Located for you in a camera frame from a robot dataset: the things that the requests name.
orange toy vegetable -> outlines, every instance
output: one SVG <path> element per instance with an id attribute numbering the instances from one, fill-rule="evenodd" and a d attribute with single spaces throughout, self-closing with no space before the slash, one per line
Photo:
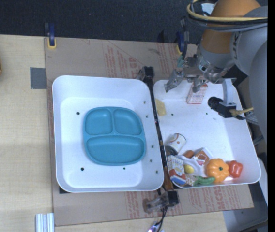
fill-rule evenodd
<path id="1" fill-rule="evenodd" d="M 243 170 L 243 164 L 232 160 L 231 162 L 228 163 L 229 165 L 229 172 L 231 177 L 233 178 L 238 178 L 241 175 L 241 172 Z"/>
<path id="2" fill-rule="evenodd" d="M 230 175 L 229 165 L 221 158 L 211 159 L 206 166 L 206 174 L 215 177 L 214 183 L 222 182 Z"/>

green toy vegetable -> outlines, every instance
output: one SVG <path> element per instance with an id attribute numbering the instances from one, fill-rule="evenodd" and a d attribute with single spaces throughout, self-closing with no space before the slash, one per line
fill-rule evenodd
<path id="1" fill-rule="evenodd" d="M 202 177 L 202 176 L 196 176 L 198 179 L 199 184 L 208 185 L 215 181 L 215 177 Z"/>

food package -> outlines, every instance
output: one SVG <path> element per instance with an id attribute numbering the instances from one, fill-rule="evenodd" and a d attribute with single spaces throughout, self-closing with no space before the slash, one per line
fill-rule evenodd
<path id="1" fill-rule="evenodd" d="M 207 150 L 207 148 L 201 148 L 193 157 L 198 165 L 204 166 L 209 162 L 209 160 L 212 158 L 211 153 Z"/>
<path id="2" fill-rule="evenodd" d="M 192 87 L 194 83 L 192 83 L 189 93 L 186 97 L 187 104 L 201 104 L 203 101 L 203 97 L 205 95 L 207 84 L 204 84 L 200 87 L 200 90 L 196 93 L 193 92 Z"/>
<path id="3" fill-rule="evenodd" d="M 195 177 L 192 174 L 185 174 L 186 175 L 186 184 L 190 185 L 190 186 L 195 186 L 196 184 L 198 184 L 199 180 L 197 177 Z"/>
<path id="4" fill-rule="evenodd" d="M 162 101 L 155 99 L 155 104 L 159 116 L 164 116 L 167 114 L 165 104 Z"/>
<path id="5" fill-rule="evenodd" d="M 186 175 L 184 171 L 183 161 L 174 155 L 169 155 L 168 160 L 168 173 L 171 181 L 183 185 L 186 183 Z"/>

wooden table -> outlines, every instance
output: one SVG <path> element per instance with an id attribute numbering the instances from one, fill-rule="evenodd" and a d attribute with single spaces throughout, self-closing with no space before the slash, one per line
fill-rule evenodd
<path id="1" fill-rule="evenodd" d="M 34 232 L 52 213 L 46 89 L 31 89 L 30 68 L 45 68 L 44 38 L 0 35 L 0 232 Z M 56 232 L 146 232 L 153 218 L 56 227 Z M 223 213 L 166 217 L 165 232 L 224 232 Z"/>

black floor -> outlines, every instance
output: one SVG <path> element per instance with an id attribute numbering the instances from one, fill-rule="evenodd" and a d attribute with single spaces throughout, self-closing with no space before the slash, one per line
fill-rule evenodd
<path id="1" fill-rule="evenodd" d="M 44 36 L 44 23 L 55 24 L 56 37 L 166 42 L 182 30 L 180 19 L 190 0 L 0 0 L 0 34 Z M 268 0 L 257 0 L 260 5 Z M 189 28 L 190 43 L 202 30 Z"/>

